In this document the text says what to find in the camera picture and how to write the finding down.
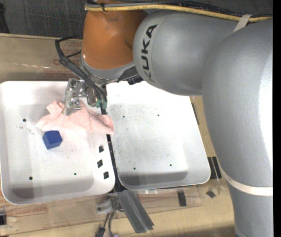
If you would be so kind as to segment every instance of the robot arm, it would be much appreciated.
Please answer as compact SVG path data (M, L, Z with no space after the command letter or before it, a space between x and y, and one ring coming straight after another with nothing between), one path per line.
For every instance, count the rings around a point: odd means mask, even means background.
M185 12L157 11L145 18L138 15L134 21L133 51L125 38L118 44L133 52L132 60L96 69L82 53L81 69L103 89L122 78L142 78L170 93L202 95L210 136L233 201L236 236L273 236L273 20L236 32L237 22ZM85 81L75 82L86 94L81 96L96 105L98 98L88 92L91 86ZM66 103L80 97L74 92L82 91L72 91L69 84Z

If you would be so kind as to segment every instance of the pink cloth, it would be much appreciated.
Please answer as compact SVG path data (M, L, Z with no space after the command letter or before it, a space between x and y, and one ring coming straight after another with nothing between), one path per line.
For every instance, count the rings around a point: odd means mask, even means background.
M50 114L42 117L37 123L36 127L43 131L60 130L60 129L86 129L88 131L95 131L104 134L113 134L113 121L108 115L97 114L85 106L80 101L82 109L74 112L69 116L62 113L64 104L54 100L46 108Z

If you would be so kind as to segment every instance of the yellow cable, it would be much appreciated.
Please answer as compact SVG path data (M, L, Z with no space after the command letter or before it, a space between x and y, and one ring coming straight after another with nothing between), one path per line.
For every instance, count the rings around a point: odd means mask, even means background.
M85 9L90 10L90 11L103 11L102 7L90 7L88 5L85 5ZM190 13L215 17L215 18L222 18L222 19L227 19L227 20L232 20L232 21L239 21L241 18L238 16L232 16L232 15L218 13L218 12L212 12L212 11L177 6L177 5L168 5L168 4L117 6L117 7L105 7L104 9L106 11L144 10L144 9L176 10L176 11L190 12ZM263 21L263 20L272 19L272 18L273 18L272 16L250 18L249 22L258 22L258 21Z

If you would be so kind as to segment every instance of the black hole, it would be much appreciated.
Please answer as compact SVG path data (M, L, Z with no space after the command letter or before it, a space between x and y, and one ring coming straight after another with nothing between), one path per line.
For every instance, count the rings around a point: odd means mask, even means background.
M98 168L100 168L103 165L102 160L98 161L97 164L98 164Z
M106 179L106 178L108 178L108 177L109 177L109 172L103 173L103 178L104 178L104 179Z

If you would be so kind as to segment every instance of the blue cube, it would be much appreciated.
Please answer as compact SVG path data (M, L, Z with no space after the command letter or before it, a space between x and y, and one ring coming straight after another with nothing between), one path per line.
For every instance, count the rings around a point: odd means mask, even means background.
M47 131L43 135L43 141L47 149L58 147L63 139L59 131Z

